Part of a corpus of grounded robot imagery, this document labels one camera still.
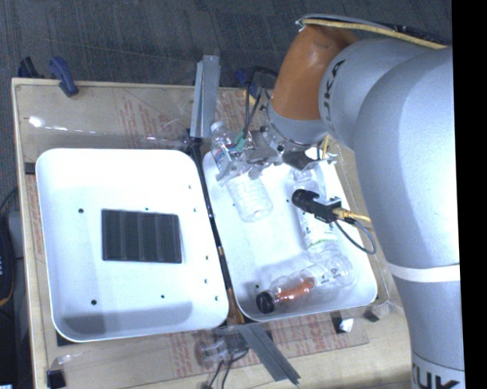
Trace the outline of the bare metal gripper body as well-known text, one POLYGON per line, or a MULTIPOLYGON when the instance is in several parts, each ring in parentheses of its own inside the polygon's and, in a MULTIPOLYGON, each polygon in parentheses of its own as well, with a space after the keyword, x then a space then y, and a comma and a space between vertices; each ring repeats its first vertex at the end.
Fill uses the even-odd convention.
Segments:
POLYGON ((315 147, 325 136, 323 124, 260 127, 250 132, 242 130, 242 158, 254 165, 285 163, 299 171, 304 170, 313 163, 313 159, 307 156, 307 150, 315 147))

